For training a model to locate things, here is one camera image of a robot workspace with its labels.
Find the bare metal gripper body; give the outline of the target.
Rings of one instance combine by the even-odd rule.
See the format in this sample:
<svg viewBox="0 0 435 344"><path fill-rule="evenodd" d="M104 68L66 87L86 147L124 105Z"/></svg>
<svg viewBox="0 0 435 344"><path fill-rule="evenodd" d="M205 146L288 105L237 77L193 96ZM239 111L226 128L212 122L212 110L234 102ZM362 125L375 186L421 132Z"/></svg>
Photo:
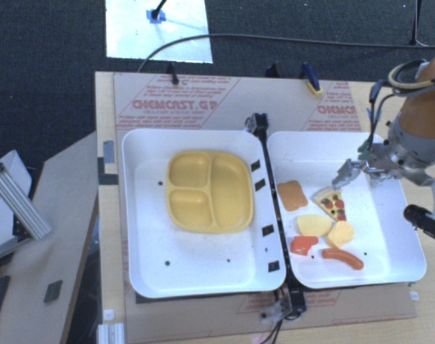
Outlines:
<svg viewBox="0 0 435 344"><path fill-rule="evenodd" d="M435 164L424 153L407 150L397 142L367 143L360 147L361 170L369 176L388 179L405 178L417 186L431 186L435 182L426 169Z"/></svg>

